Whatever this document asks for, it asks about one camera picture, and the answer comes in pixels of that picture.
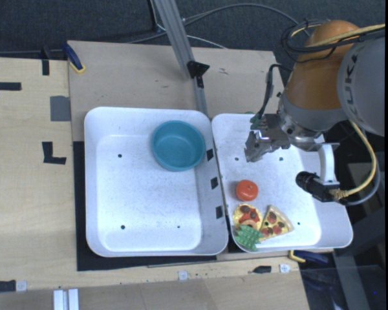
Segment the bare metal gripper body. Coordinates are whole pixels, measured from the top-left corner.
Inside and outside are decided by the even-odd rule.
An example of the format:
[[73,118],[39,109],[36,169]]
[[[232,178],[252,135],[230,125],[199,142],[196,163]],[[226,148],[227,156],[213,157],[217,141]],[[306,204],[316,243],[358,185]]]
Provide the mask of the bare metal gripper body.
[[273,151],[288,149],[291,145],[303,151],[313,151],[325,141],[321,131],[302,127],[288,114],[257,113],[254,132],[259,141],[271,141]]

